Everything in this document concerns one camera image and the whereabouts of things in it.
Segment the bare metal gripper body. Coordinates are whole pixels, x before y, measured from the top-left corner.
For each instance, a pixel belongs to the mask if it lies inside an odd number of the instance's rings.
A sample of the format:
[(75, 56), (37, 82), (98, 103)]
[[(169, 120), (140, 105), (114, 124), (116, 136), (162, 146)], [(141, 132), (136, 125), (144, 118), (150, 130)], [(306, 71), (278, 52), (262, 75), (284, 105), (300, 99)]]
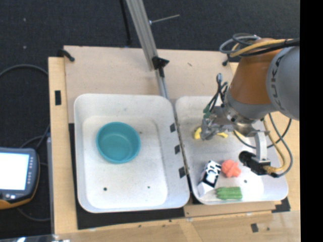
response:
[(240, 116), (232, 107), (222, 105), (211, 108), (209, 105), (203, 110), (201, 126), (208, 126), (209, 130), (221, 128), (224, 131), (237, 131), (245, 137), (254, 137), (256, 129), (252, 126), (255, 120)]

